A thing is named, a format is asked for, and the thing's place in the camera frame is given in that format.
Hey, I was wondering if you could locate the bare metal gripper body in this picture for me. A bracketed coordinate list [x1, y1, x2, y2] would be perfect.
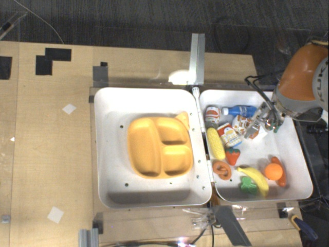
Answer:
[253, 101, 285, 133]

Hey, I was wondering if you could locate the white and grey carton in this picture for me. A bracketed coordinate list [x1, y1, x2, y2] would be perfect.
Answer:
[249, 127, 268, 140]

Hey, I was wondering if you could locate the orange and white carton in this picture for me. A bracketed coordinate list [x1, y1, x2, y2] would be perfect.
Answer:
[231, 114, 254, 136]

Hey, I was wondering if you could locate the blue bottle with white cap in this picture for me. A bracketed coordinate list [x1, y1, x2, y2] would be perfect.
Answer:
[221, 104, 258, 118]

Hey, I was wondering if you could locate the white carton with red print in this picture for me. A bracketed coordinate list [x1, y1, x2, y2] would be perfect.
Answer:
[216, 122, 243, 149]

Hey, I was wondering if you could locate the white plastic tray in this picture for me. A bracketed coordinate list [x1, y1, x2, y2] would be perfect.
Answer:
[94, 87, 213, 209]
[198, 89, 314, 203]

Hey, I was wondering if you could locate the red strawberry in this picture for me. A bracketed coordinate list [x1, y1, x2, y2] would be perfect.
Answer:
[225, 148, 241, 166]

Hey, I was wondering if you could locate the yellow corn cob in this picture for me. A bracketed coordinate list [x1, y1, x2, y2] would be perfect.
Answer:
[206, 127, 227, 160]

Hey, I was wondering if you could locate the red and white can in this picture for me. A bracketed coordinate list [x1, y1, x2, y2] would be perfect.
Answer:
[204, 105, 222, 130]

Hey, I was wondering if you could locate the orange ball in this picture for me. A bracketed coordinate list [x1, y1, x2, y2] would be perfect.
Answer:
[264, 163, 284, 181]

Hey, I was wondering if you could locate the orange pretzel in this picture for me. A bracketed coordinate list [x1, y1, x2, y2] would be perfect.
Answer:
[212, 160, 232, 181]

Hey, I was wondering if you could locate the yellow banana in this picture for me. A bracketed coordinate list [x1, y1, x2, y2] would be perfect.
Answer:
[236, 166, 270, 198]

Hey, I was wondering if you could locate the orange sausage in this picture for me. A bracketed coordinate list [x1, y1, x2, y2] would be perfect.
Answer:
[270, 156, 287, 188]

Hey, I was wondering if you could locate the green broccoli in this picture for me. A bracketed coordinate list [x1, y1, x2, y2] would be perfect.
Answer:
[239, 176, 258, 196]

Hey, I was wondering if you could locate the orange divided plate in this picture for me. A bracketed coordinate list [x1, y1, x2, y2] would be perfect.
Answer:
[126, 116, 194, 179]

